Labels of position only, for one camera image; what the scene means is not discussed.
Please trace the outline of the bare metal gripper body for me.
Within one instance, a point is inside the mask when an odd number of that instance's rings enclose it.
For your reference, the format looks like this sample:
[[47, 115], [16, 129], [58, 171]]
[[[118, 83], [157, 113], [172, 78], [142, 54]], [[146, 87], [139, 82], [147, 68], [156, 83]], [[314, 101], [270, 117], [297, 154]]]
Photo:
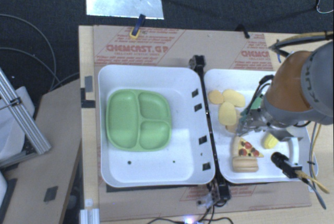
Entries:
[[288, 140], [292, 135], [287, 126], [274, 121], [273, 118], [262, 109], [246, 109], [241, 113], [240, 124], [244, 124], [248, 127], [248, 133], [250, 132], [267, 132], [273, 135], [277, 140]]

